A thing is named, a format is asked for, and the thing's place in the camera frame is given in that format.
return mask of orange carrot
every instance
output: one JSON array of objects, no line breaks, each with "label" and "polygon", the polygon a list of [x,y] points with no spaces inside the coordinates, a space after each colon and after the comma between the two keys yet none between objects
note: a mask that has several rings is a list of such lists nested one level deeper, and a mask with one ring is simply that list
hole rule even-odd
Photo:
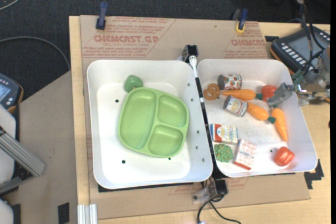
[{"label": "orange carrot", "polygon": [[284,112],[279,108],[274,108],[272,110],[272,117],[275,117],[277,120],[275,121],[275,127],[277,128],[279,134],[281,135],[284,141],[287,141],[288,134],[286,128],[286,120]]},{"label": "orange carrot", "polygon": [[241,100],[252,100],[256,97],[256,93],[254,90],[249,89],[238,89],[238,90],[226,90],[222,92],[225,96],[233,96],[235,98],[241,99]]},{"label": "orange carrot", "polygon": [[260,121],[268,120],[270,123],[275,122],[275,118],[270,117],[268,112],[265,109],[263,109],[262,107],[256,104],[253,104],[250,102],[247,102],[247,103],[248,103],[247,111],[251,113],[254,117],[256,117],[258,120]]}]

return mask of red tomato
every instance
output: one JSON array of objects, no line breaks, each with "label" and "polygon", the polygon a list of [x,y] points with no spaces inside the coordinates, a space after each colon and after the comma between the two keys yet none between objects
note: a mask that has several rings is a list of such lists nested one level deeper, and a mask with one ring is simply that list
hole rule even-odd
[{"label": "red tomato", "polygon": [[277,90],[277,87],[272,85],[265,85],[261,89],[262,100],[267,102],[267,98],[271,98],[274,95],[274,92]]},{"label": "red tomato", "polygon": [[289,164],[292,159],[294,159],[295,154],[290,151],[285,146],[278,149],[278,151],[275,154],[274,161],[279,166],[285,166]]}]

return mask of wooden table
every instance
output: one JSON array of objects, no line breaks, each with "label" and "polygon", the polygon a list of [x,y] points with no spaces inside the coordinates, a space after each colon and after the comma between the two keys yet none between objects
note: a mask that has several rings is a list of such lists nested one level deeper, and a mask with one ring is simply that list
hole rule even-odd
[{"label": "wooden table", "polygon": [[[299,24],[259,23],[263,36],[286,36],[300,29]],[[316,25],[330,31],[330,25]],[[79,205],[90,204],[88,182],[85,104],[83,98],[83,75],[80,39],[80,17],[69,17],[72,89],[74,107],[74,127],[76,146],[77,198]],[[331,223],[331,184],[330,184],[330,105],[312,104],[302,107],[307,126],[313,139],[324,177],[313,183],[310,200],[281,202],[222,208],[219,212],[241,223]],[[197,211],[157,214],[139,217],[113,218],[100,220],[99,223],[196,223]],[[214,210],[203,210],[201,219],[208,224],[223,223]]]}]

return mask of green plate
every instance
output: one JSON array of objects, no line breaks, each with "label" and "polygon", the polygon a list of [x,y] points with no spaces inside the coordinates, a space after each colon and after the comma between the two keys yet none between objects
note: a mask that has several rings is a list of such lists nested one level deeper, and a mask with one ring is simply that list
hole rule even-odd
[{"label": "green plate", "polygon": [[189,113],[185,103],[159,90],[133,89],[123,104],[118,136],[136,152],[155,157],[172,157],[185,141]]}]

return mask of tin can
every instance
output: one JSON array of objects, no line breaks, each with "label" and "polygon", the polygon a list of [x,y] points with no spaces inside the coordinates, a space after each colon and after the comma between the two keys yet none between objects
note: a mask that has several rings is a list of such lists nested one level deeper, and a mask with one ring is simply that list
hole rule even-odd
[{"label": "tin can", "polygon": [[218,76],[218,85],[220,90],[238,90],[242,87],[241,75],[228,74]]},{"label": "tin can", "polygon": [[242,117],[247,111],[247,106],[247,102],[229,95],[224,102],[223,108],[232,114]]}]

